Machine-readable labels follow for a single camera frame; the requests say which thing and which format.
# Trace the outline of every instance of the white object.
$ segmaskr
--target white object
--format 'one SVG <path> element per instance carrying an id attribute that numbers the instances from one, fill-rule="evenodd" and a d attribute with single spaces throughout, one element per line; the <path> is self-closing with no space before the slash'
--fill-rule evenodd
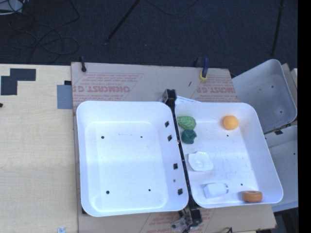
<path id="1" fill-rule="evenodd" d="M 203 188 L 205 197 L 207 199 L 226 195 L 229 191 L 229 187 L 225 183 L 209 183 Z"/>
<path id="2" fill-rule="evenodd" d="M 255 109 L 240 102 L 180 103 L 176 116 L 191 116 L 196 121 L 197 137 L 193 144 L 183 144 L 184 154 L 208 153 L 213 170 L 187 170 L 195 202 L 204 208 L 249 205 L 242 200 L 245 190 L 261 191 L 263 200 L 257 204 L 280 202 L 283 190 Z M 239 120 L 236 129 L 228 131 L 223 118 L 234 115 Z M 225 196 L 207 199 L 203 185 L 225 183 Z"/>
<path id="3" fill-rule="evenodd" d="M 256 110 L 264 133 L 292 122 L 297 108 L 278 60 L 268 60 L 232 79 L 239 102 Z"/>
<path id="4" fill-rule="evenodd" d="M 86 101 L 77 108 L 81 202 L 91 216 L 178 211 L 189 195 L 169 106 Z"/>
<path id="5" fill-rule="evenodd" d="M 188 162 L 194 171 L 208 171 L 212 170 L 214 164 L 212 163 L 208 153 L 196 152 L 188 155 Z"/>
<path id="6" fill-rule="evenodd" d="M 265 135 L 284 191 L 283 199 L 271 205 L 274 212 L 298 207 L 297 129 L 294 125 Z"/>

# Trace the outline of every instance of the black cord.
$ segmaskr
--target black cord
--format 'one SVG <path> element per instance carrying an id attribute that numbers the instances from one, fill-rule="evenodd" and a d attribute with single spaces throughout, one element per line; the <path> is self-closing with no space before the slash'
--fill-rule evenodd
<path id="1" fill-rule="evenodd" d="M 198 0 L 195 0 L 194 3 L 193 3 L 192 5 L 190 5 L 188 8 L 186 8 L 185 10 L 180 11 L 180 12 L 176 12 L 176 13 L 172 13 L 172 12 L 167 12 L 167 11 L 161 9 L 159 6 L 155 5 L 154 3 L 150 2 L 149 0 L 145 0 L 145 1 L 148 2 L 148 3 L 150 3 L 152 6 L 154 6 L 154 7 L 157 8 L 158 10 L 160 10 L 160 11 L 162 11 L 163 13 L 166 13 L 166 14 L 168 14 L 168 15 L 178 15 L 178 14 L 181 14 L 181 13 L 187 11 L 188 9 L 190 9 L 192 6 L 194 6 L 194 5 L 198 2 Z"/>
<path id="2" fill-rule="evenodd" d="M 33 56 L 34 52 L 38 49 L 38 48 L 42 48 L 52 54 L 56 54 L 56 58 L 53 59 L 52 61 L 50 61 L 50 63 L 55 62 L 61 55 L 65 55 L 65 54 L 73 54 L 75 53 L 78 49 L 79 49 L 79 42 L 72 38 L 72 37 L 63 37 L 61 35 L 61 33 L 58 31 L 59 28 L 68 25 L 70 23 L 73 23 L 75 21 L 77 21 L 80 18 L 79 12 L 77 11 L 77 9 L 75 8 L 74 4 L 72 3 L 71 0 L 66 0 L 69 1 L 71 6 L 73 7 L 73 9 L 76 12 L 76 18 L 74 18 L 71 21 L 68 22 L 64 22 L 56 27 L 51 27 L 49 25 L 45 25 L 42 23 L 36 23 L 35 20 L 33 18 L 31 18 L 28 15 L 25 14 L 21 14 L 18 13 L 18 15 L 23 15 L 24 18 L 27 18 L 27 22 L 28 25 L 26 25 L 26 27 L 17 27 L 16 25 L 14 25 L 13 21 L 11 21 L 9 23 L 9 26 L 18 31 L 17 33 L 11 35 L 11 37 L 9 38 L 9 43 L 12 47 L 17 48 L 17 49 L 26 49 L 26 48 L 32 48 L 31 54 L 29 56 L 28 59 L 28 63 L 30 63 L 31 57 Z M 41 27 L 47 27 L 49 30 L 43 34 L 40 37 L 36 37 L 35 34 L 30 33 L 30 29 L 35 29 L 36 26 L 41 26 Z M 52 33 L 55 33 L 57 35 L 57 38 L 47 41 L 47 42 L 43 42 L 44 39 L 46 39 L 48 36 L 50 36 Z M 19 46 L 14 45 L 13 40 L 16 40 L 17 43 L 19 44 Z M 75 43 L 76 47 L 73 51 L 69 51 L 69 52 L 64 52 L 64 48 L 65 48 L 65 40 L 71 40 Z M 48 45 L 56 43 L 56 42 L 60 42 L 61 46 L 61 50 L 60 51 L 54 51 L 54 50 L 50 50 L 48 49 Z"/>

